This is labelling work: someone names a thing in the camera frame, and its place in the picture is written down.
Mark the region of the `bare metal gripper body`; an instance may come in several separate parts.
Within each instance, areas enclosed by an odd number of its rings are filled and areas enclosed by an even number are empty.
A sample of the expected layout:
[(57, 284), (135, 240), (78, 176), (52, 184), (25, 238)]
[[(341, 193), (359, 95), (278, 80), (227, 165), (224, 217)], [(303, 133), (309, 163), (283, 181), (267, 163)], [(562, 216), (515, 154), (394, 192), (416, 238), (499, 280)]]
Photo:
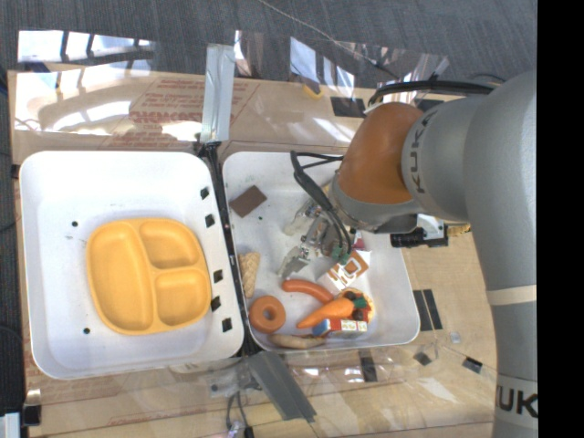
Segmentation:
[(300, 245), (305, 253), (333, 259), (349, 258), (353, 249), (352, 237), (333, 211), (311, 204), (305, 211), (305, 216), (309, 220), (309, 227), (301, 237)]

